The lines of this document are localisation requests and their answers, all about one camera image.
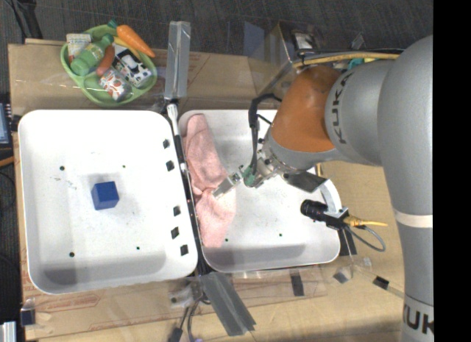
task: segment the blue cube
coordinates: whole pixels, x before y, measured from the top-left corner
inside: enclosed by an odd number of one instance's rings
[[[118,190],[114,181],[99,182],[91,190],[95,210],[110,209],[119,201]]]

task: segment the toy bottle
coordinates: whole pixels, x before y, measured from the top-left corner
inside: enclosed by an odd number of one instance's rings
[[[76,75],[87,75],[92,67],[97,66],[105,55],[105,49],[114,41],[113,36],[105,33],[100,41],[88,44],[71,63]]]

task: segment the orange carrot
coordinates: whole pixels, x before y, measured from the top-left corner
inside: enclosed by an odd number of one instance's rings
[[[155,57],[155,53],[144,42],[144,40],[142,40],[141,36],[139,36],[130,26],[126,24],[121,24],[119,26],[114,19],[111,19],[108,22],[108,26],[114,28],[118,37],[129,46],[141,51],[144,54],[147,54],[149,57]]]
[[[115,57],[115,47],[112,44],[106,47],[105,55],[103,56],[102,61],[98,65],[98,68],[96,68],[96,75],[102,76],[105,73],[105,71],[111,67],[114,57]]]

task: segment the pink towel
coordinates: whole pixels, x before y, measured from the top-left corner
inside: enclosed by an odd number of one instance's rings
[[[236,214],[236,192],[219,199],[211,193],[227,177],[227,172],[219,161],[205,115],[188,119],[183,146],[202,243],[208,248],[218,248]]]

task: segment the green basket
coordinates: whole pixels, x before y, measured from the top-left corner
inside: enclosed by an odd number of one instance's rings
[[[88,29],[85,33],[91,34],[92,41],[101,40],[105,33],[109,33],[113,36],[116,36],[116,30],[107,26],[96,26],[94,28]],[[131,101],[136,100],[138,97],[144,95],[152,87],[154,87],[157,81],[157,69],[155,68],[154,63],[151,61],[149,56],[139,52],[141,56],[141,62],[151,71],[152,77],[151,80],[146,84],[144,88],[137,88],[132,86],[132,95],[125,100],[115,101],[108,94],[107,91],[99,84],[99,76],[96,75],[96,72],[90,72],[85,76],[76,75],[70,68],[68,63],[68,49],[67,44],[65,44],[60,50],[60,62],[62,63],[67,74],[75,81],[75,83],[80,87],[82,92],[87,96],[93,103],[99,105],[100,107],[105,108],[114,108],[121,105],[130,103]]]

